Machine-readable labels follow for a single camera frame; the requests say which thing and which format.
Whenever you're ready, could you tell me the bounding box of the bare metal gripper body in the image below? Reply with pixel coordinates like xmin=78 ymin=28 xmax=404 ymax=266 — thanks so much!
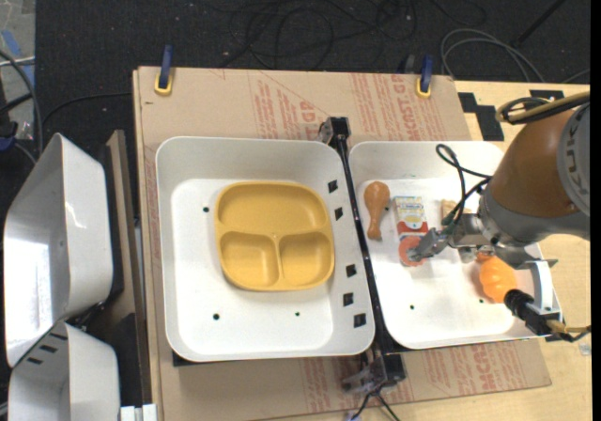
xmin=444 ymin=213 xmax=500 ymax=264

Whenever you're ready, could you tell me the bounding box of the white and red carton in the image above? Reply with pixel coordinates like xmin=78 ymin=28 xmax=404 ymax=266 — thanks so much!
xmin=392 ymin=195 xmax=431 ymax=268

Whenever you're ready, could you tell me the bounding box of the tan toy bread slice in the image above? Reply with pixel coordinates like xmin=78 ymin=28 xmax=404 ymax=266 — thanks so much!
xmin=439 ymin=198 xmax=473 ymax=218

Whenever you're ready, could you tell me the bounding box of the orange toy croissant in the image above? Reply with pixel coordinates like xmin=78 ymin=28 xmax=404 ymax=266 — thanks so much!
xmin=476 ymin=253 xmax=517 ymax=304

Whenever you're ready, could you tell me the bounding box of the thin black rod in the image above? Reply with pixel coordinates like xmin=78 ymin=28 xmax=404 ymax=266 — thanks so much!
xmin=333 ymin=134 xmax=395 ymax=366

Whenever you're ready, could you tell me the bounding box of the brown toy chicken drumstick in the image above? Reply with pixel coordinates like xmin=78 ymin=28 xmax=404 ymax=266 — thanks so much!
xmin=363 ymin=180 xmax=391 ymax=242

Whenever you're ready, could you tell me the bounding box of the yellow divided plate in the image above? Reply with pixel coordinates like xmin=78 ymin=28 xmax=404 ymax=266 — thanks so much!
xmin=213 ymin=180 xmax=336 ymax=292

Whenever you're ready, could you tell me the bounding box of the brown cardboard board red print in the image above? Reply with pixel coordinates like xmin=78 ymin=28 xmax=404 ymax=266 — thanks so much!
xmin=131 ymin=65 xmax=553 ymax=421

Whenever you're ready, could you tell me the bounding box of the black cylinder on white bracket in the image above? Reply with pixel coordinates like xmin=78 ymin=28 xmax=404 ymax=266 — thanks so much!
xmin=503 ymin=257 xmax=564 ymax=338

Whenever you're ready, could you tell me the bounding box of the black block with thin wires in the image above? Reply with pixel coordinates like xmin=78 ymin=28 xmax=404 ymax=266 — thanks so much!
xmin=341 ymin=352 xmax=408 ymax=395
xmin=318 ymin=116 xmax=352 ymax=146

